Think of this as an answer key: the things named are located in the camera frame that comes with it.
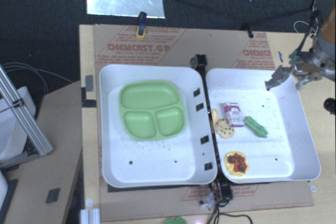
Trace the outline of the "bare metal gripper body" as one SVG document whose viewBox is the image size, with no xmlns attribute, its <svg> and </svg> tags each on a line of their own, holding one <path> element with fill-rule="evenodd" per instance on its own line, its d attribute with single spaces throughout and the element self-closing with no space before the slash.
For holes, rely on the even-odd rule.
<svg viewBox="0 0 336 224">
<path fill-rule="evenodd" d="M 326 78 L 335 81 L 335 59 L 324 52 L 301 52 L 294 64 L 293 74 L 297 78 Z"/>
</svg>

